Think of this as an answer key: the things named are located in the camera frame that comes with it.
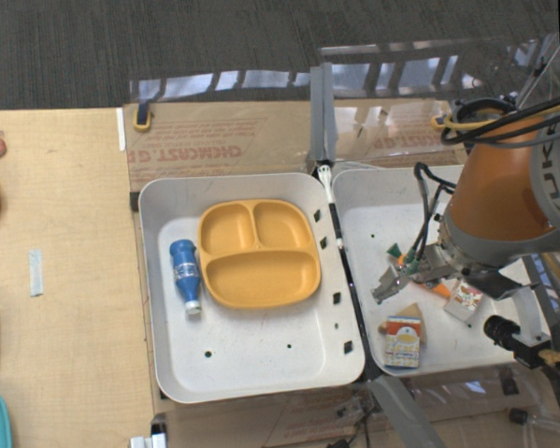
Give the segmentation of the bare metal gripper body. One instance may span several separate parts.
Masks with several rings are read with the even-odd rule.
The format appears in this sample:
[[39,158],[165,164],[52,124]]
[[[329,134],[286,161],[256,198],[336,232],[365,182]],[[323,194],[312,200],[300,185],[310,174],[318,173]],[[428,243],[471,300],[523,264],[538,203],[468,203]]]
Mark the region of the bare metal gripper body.
[[433,243],[423,249],[411,247],[406,257],[406,275],[417,283],[458,279],[474,273],[473,260],[459,247]]

